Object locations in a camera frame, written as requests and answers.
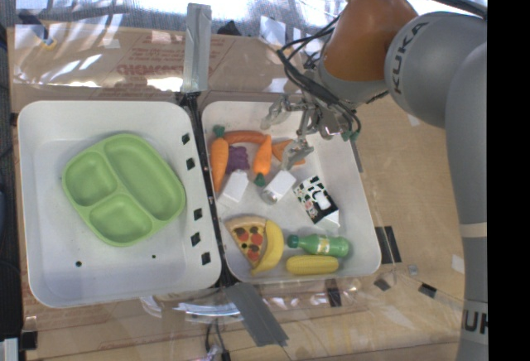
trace bottle cap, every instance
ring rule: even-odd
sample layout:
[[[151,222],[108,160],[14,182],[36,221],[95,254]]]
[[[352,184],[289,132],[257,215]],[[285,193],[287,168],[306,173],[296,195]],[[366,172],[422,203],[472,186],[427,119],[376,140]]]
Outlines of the bottle cap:
[[[289,248],[298,248],[298,241],[300,239],[298,238],[298,236],[296,236],[295,234],[292,234],[291,236],[289,236],[287,238],[287,246]]]

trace toy pizza slice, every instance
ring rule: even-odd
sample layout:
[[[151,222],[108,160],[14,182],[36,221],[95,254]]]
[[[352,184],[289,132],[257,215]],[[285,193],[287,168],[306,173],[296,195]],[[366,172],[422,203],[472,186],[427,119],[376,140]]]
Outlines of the toy pizza slice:
[[[244,215],[224,222],[239,251],[250,262],[252,268],[259,264],[265,250],[265,224],[267,219],[255,215]]]

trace cardboard surface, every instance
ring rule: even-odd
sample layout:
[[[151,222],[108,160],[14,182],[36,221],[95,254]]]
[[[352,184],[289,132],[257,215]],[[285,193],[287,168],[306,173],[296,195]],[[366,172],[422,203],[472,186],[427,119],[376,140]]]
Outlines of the cardboard surface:
[[[132,47],[126,36],[132,41],[138,33],[145,36],[151,32],[120,29],[117,33],[122,31],[123,34],[116,35],[122,48]],[[220,98],[237,100],[261,91],[286,88],[285,79],[277,79],[284,76],[282,67],[261,41],[231,36],[216,36],[215,40],[218,43],[211,50],[219,51],[216,54],[219,62],[210,71],[213,92],[207,99],[216,92]],[[31,51],[20,52],[25,55],[18,57],[17,53],[10,51],[12,71],[20,66],[21,60],[29,59]],[[34,65],[46,63],[39,61]],[[107,75],[101,75],[102,80],[116,82],[116,65],[109,61],[103,69]],[[13,82],[13,110],[17,112],[32,100],[91,99],[105,91]],[[113,95],[117,99],[122,97],[129,99],[130,94]],[[323,283],[317,288],[309,287],[306,302],[315,304],[313,308],[304,306],[303,309],[296,307],[300,287],[262,289],[270,301],[276,302],[274,313],[289,335],[288,346],[285,350],[254,348],[240,323],[226,325],[222,335],[232,359],[338,357],[334,359],[379,361],[390,359],[384,358],[387,354],[397,360],[414,359],[415,354],[422,359],[454,358],[464,275],[461,268],[455,267],[458,264],[455,260],[462,259],[463,252],[446,160],[445,133],[412,121],[390,98],[361,107],[358,115],[363,132],[356,149],[370,212],[376,227],[392,228],[400,261],[382,264],[373,275],[355,284],[338,283],[342,300],[354,299],[346,307],[330,304],[329,295],[322,291]],[[15,130],[13,133],[17,159],[17,134]],[[51,309],[39,304],[27,284],[19,186],[17,166],[24,316],[26,329],[38,330],[38,348],[26,353],[28,359],[130,361],[205,356],[206,326],[189,322],[182,313],[158,318],[148,313],[139,300],[69,309]],[[435,289],[434,297],[419,291],[422,284]]]

